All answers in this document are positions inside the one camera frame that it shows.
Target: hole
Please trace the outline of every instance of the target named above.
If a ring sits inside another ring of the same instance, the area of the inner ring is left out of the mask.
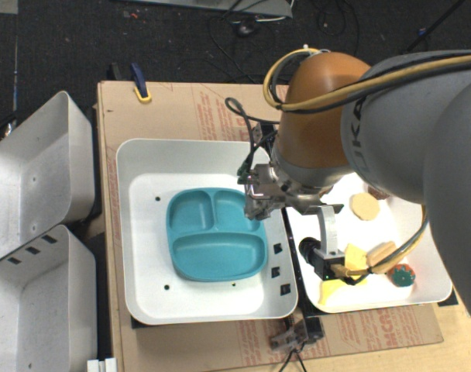
[[[26,251],[30,252],[32,255],[37,255],[39,252],[41,252],[40,250],[38,250],[37,248],[34,248],[33,246],[26,248]]]
[[[18,260],[16,257],[8,258],[7,261],[10,262],[11,264],[20,264],[20,263],[22,263],[22,261]]]
[[[291,292],[291,284],[284,284],[280,286],[280,296],[290,294],[290,292]]]
[[[277,255],[278,253],[282,252],[282,244],[274,244],[273,245],[273,252]]]
[[[272,267],[272,278],[280,276],[280,267]]]
[[[57,242],[52,236],[43,236],[41,238],[44,239],[49,244],[54,244]]]

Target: blue plate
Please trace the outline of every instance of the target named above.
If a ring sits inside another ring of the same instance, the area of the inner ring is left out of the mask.
[[[244,193],[227,188],[191,189],[171,199],[167,236],[179,273],[195,281],[234,281],[261,271],[265,228],[244,216],[245,201]]]

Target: white plastic tray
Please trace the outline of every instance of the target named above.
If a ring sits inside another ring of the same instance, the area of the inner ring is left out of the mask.
[[[344,251],[351,243],[369,252],[375,246],[394,241],[397,246],[408,240],[420,227],[421,206],[389,197],[379,201],[380,213],[372,221],[357,218],[349,207],[350,198],[368,190],[356,174],[346,175],[332,191],[322,198],[328,204],[343,204],[335,216],[339,249]],[[296,247],[306,237],[320,239],[320,226],[316,216],[302,216],[287,209]],[[325,304],[321,304],[321,279],[314,268],[298,253],[304,286],[310,302],[323,312],[351,312],[369,308],[416,305],[443,301],[451,294],[452,282],[431,237],[425,230],[421,242],[401,262],[409,263],[416,273],[410,287],[395,287],[385,274],[371,274],[366,283],[343,286],[336,290]]]
[[[117,152],[125,300],[148,325],[276,319],[292,313],[297,289],[280,212],[264,221],[268,263],[234,282],[198,282],[174,269],[167,241],[167,206],[179,191],[217,187],[244,191],[237,169],[249,152],[244,142],[131,139]],[[258,150],[255,163],[268,156]],[[280,244],[281,252],[273,246]],[[272,268],[279,267],[272,278]],[[289,288],[289,293],[281,291]]]
[[[0,372],[82,372],[96,318],[95,259],[65,226],[0,260]]]
[[[0,258],[94,199],[91,124],[62,91],[0,142]]]

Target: cardboard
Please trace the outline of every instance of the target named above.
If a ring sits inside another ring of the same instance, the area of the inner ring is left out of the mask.
[[[119,371],[278,370],[280,366],[271,364],[281,363],[287,354],[272,351],[270,338],[284,332],[284,323],[280,320],[133,327],[124,295],[115,155],[118,147],[132,138],[247,140],[244,121],[224,105],[229,96],[238,99],[246,112],[255,117],[278,120],[279,112],[265,103],[260,85],[147,83],[153,97],[149,104],[138,101],[133,86],[130,81],[103,81],[98,85],[112,349]],[[284,95],[285,88],[280,87],[279,93]],[[440,361],[441,367],[456,362],[456,370],[462,370],[462,365],[467,367],[464,370],[471,370],[471,321],[464,314],[464,308],[457,307],[458,314],[450,316],[460,318],[458,321],[465,333],[456,338],[455,332],[449,332],[452,335],[450,344],[469,348],[464,356],[455,356],[442,345],[444,337],[436,318],[437,306],[433,305],[324,315],[321,321],[325,338],[306,346],[301,356],[308,369],[316,366],[321,370],[318,365],[336,365],[336,360],[330,361],[333,356],[356,354],[349,357],[357,357],[359,353],[373,351],[396,363],[400,354],[390,355],[390,352],[420,346],[431,347],[428,358],[434,359],[425,364],[430,365],[430,370],[437,370],[433,366],[442,358],[446,360]],[[434,343],[441,345],[422,346]],[[415,357],[411,366],[416,366],[413,370],[423,370],[419,365],[423,358],[427,362],[427,357],[422,355],[423,350],[416,354],[420,360]],[[380,356],[361,360],[350,365],[348,361],[346,369],[383,370],[374,369],[376,365],[382,367],[384,364],[379,361]],[[292,370],[301,369],[291,363],[289,371]]]

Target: blue and yellow clamp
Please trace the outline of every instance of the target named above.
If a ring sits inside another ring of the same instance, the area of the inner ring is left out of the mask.
[[[138,64],[130,64],[130,71],[132,72],[132,79],[136,83],[134,92],[141,103],[151,102],[151,94],[146,88],[146,81],[144,80],[143,72]]]

